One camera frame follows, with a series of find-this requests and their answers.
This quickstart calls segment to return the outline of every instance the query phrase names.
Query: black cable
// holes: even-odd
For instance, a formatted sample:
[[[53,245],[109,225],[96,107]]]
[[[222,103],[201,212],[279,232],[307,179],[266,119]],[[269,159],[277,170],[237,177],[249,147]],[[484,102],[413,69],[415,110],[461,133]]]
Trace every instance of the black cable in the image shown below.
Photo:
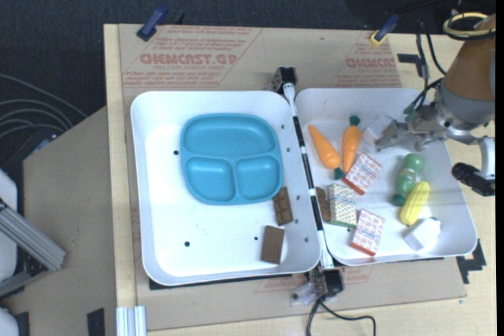
[[[324,304],[324,297],[320,297],[318,300],[315,301],[313,304],[312,309],[309,312],[308,315],[308,320],[306,321],[306,336],[311,336],[311,326],[313,322],[313,317],[317,313],[318,307],[322,306],[327,312],[329,312],[331,315],[335,316],[336,318],[343,319],[343,320],[363,320],[363,319],[369,319],[372,321],[372,334],[373,336],[376,336],[376,321],[375,319],[370,316],[370,315],[364,315],[364,316],[356,316],[356,317],[349,317],[349,316],[341,316],[340,314],[337,314],[336,312],[332,311],[330,308],[328,308]]]
[[[340,318],[343,320],[362,320],[362,319],[371,320],[372,321],[372,334],[373,334],[373,336],[376,336],[376,321],[372,316],[370,316],[370,315],[355,316],[355,317],[341,316],[340,314],[337,314],[336,312],[329,309],[322,301],[321,301],[321,305],[322,305],[322,308],[324,308],[327,312],[329,312],[331,315],[335,316],[336,318]]]
[[[311,311],[309,312],[308,320],[306,321],[306,336],[311,336],[312,334],[310,328],[312,327],[313,317],[317,313],[318,307],[321,303],[322,297],[315,301]]]
[[[443,67],[439,64],[437,57],[435,56],[435,51],[434,51],[434,44],[432,43],[432,38],[430,34],[427,31],[427,28],[425,27],[425,23],[423,21],[420,22],[420,26],[424,30],[425,37],[427,38],[427,43],[428,43],[428,48],[431,51],[431,56],[432,60],[434,61],[434,65],[437,67],[437,69],[443,74],[446,75],[446,71],[443,69]]]
[[[427,93],[427,91],[431,90],[432,88],[438,87],[438,85],[443,81],[443,79],[437,79],[436,81],[430,83],[425,90],[420,92],[418,96],[415,98],[415,100],[412,102],[412,104],[416,105],[418,101],[423,97],[424,93]]]
[[[425,98],[427,97],[428,88],[428,68],[427,61],[425,60],[424,49],[422,48],[422,38],[420,34],[417,34],[417,48],[420,54],[420,59],[422,61],[422,76],[424,77],[424,90],[421,92],[421,100],[418,104],[417,110],[424,104]]]

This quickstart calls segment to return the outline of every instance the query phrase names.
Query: blue divided plate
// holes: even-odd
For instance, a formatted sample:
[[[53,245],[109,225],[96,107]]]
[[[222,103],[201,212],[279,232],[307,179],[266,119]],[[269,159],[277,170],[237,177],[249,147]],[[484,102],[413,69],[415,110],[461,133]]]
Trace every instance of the blue divided plate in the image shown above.
[[[195,116],[183,126],[180,156],[189,191],[211,205],[267,201],[284,180],[275,131],[253,115]]]

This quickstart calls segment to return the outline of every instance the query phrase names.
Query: cable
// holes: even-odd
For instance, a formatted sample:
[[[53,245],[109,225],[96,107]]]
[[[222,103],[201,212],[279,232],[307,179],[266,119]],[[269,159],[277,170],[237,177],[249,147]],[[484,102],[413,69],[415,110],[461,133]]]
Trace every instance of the cable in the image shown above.
[[[59,116],[61,118],[63,118],[65,120],[65,122],[67,123],[66,124],[67,128],[73,127],[72,121],[60,109],[53,107],[51,104],[48,104],[47,102],[29,100],[29,99],[16,99],[16,100],[8,100],[8,101],[0,102],[0,107],[3,107],[4,105],[8,105],[8,104],[15,104],[15,103],[36,104],[36,105],[44,106],[44,107],[50,109],[51,111],[59,114]]]
[[[431,51],[431,56],[432,56],[432,60],[434,61],[434,65],[437,67],[437,69],[443,74],[443,75],[446,75],[446,71],[441,67],[441,65],[439,64],[438,62],[438,59],[437,57],[435,56],[435,52],[434,52],[434,45],[432,44],[432,38],[431,36],[429,35],[428,31],[427,31],[427,28],[425,27],[425,23],[423,21],[420,22],[420,26],[422,27],[422,29],[424,30],[424,34],[425,34],[425,37],[427,37],[427,43],[428,43],[428,48],[430,49]]]
[[[0,122],[7,119],[9,116],[17,115],[20,113],[38,113],[40,115],[46,115],[46,116],[49,116],[50,118],[52,118],[53,120],[56,120],[61,125],[61,127],[63,127],[65,130],[69,129],[66,126],[65,122],[63,120],[61,120],[58,116],[54,115],[53,113],[49,113],[47,111],[44,111],[43,109],[33,109],[33,108],[18,109],[16,111],[12,111],[10,113],[6,113],[5,115],[0,116]]]
[[[309,315],[308,315],[308,320],[306,321],[306,336],[311,336],[311,327],[312,327],[312,322],[313,322],[313,317],[315,316],[315,314],[317,313],[317,310],[318,310],[318,307],[319,305],[322,303],[322,297],[321,298],[318,298],[314,303],[313,303],[313,307],[312,309],[310,310],[309,312]]]
[[[324,308],[327,312],[329,312],[331,315],[335,316],[336,318],[340,318],[343,320],[370,319],[372,321],[372,334],[373,334],[373,336],[376,336],[376,321],[372,316],[370,316],[370,315],[356,316],[356,317],[341,316],[340,314],[337,314],[336,312],[329,309],[322,301],[321,301],[321,305],[322,305],[322,308]]]
[[[31,138],[33,138],[33,136],[35,136],[35,133],[32,133],[30,135],[30,137],[28,137],[24,142],[23,144],[14,152],[14,154],[10,157],[7,157],[7,160],[5,161],[2,161],[0,163],[0,167],[3,167],[5,166],[6,164],[8,164],[11,160],[13,160],[14,158],[16,158],[16,155],[28,144],[28,142],[30,141]]]
[[[51,94],[51,93],[49,93],[49,92],[47,92],[45,90],[42,90],[41,88],[38,88],[37,86],[34,86],[33,84],[27,83],[27,82],[25,82],[25,81],[23,81],[21,79],[17,79],[16,77],[8,76],[8,75],[3,74],[3,73],[0,73],[0,78],[5,79],[5,80],[13,81],[14,83],[18,83],[18,84],[21,84],[22,86],[28,87],[28,88],[30,88],[30,89],[32,89],[34,91],[38,91],[40,94],[44,94],[47,97],[51,97],[52,99],[55,99],[55,100],[61,102],[62,104],[65,104],[69,108],[71,108],[74,111],[76,111],[77,113],[79,113],[83,118],[87,118],[87,115],[84,112],[82,112],[80,109],[78,109],[76,106],[70,104],[69,102],[65,101],[62,98],[59,98],[56,95],[53,95],[53,94]]]
[[[461,22],[468,19],[484,20],[488,16],[482,13],[459,13],[450,17],[443,24],[443,30],[452,39],[458,39],[461,41],[469,41],[476,39],[492,38],[495,36],[496,28],[490,28],[488,30],[472,30],[464,31],[453,28],[454,23]]]
[[[370,315],[356,316],[356,317],[341,316],[340,314],[337,314],[336,312],[332,311],[329,307],[327,307],[323,301],[324,301],[324,297],[320,297],[313,303],[313,307],[310,310],[309,315],[308,315],[308,320],[306,321],[306,336],[311,336],[311,326],[312,326],[312,322],[313,322],[313,317],[317,313],[319,306],[322,306],[322,308],[324,308],[327,312],[329,312],[331,315],[333,315],[339,319],[351,320],[351,321],[370,319],[372,321],[372,334],[373,334],[373,336],[376,336],[376,321],[372,316],[370,316]]]
[[[29,120],[24,120],[24,119],[8,119],[8,120],[4,120],[3,122],[0,122],[0,127],[6,126],[6,125],[9,125],[9,124],[25,124],[25,125],[35,126]]]
[[[430,83],[426,88],[425,90],[423,90],[422,92],[420,92],[418,94],[418,96],[415,98],[415,101],[413,101],[413,104],[417,104],[418,101],[423,97],[423,94],[424,92],[427,92],[429,90],[431,90],[432,88],[435,88],[435,87],[438,87],[438,85],[443,81],[443,79],[437,79],[435,82],[432,82]]]
[[[49,129],[54,129],[55,131],[60,131],[61,133],[63,132],[63,130],[60,127],[54,126],[54,125],[49,125],[49,124],[36,124],[35,127],[48,127]],[[33,126],[23,125],[23,126],[13,127],[12,129],[9,129],[8,131],[4,131],[0,135],[0,139],[5,138],[7,135],[10,135],[11,133],[14,133],[16,131],[23,131],[24,129],[33,129]]]
[[[417,110],[424,104],[425,98],[427,97],[428,88],[428,67],[425,61],[424,49],[422,48],[422,38],[420,34],[417,34],[417,48],[420,54],[420,59],[422,61],[422,76],[424,77],[424,90],[421,92],[421,100],[418,104]]]

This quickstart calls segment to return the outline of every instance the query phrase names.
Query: yellow corn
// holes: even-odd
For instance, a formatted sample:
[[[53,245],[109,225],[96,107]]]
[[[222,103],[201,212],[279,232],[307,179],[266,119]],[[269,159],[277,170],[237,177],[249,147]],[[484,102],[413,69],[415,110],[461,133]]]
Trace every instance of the yellow corn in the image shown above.
[[[431,187],[426,181],[420,181],[415,185],[413,190],[408,194],[399,214],[399,218],[404,224],[410,226],[417,222],[420,211],[424,207],[430,193]]]

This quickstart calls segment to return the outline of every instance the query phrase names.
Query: blue clamp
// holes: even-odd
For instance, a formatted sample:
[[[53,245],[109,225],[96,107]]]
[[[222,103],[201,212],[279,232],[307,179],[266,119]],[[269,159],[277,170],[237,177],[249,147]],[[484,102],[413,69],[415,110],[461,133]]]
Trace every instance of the blue clamp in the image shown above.
[[[156,9],[154,9],[152,14],[150,15],[149,20],[136,33],[137,36],[144,41],[148,41],[152,37],[152,35],[156,33],[155,26],[165,21],[165,18],[168,15],[168,11],[168,6],[159,5],[158,7],[156,7]]]
[[[385,25],[380,30],[376,30],[371,34],[371,38],[369,39],[371,45],[376,47],[380,46],[387,37],[387,34],[394,31],[398,22],[399,16],[397,14],[393,14],[392,17],[388,19],[387,23],[385,23]]]

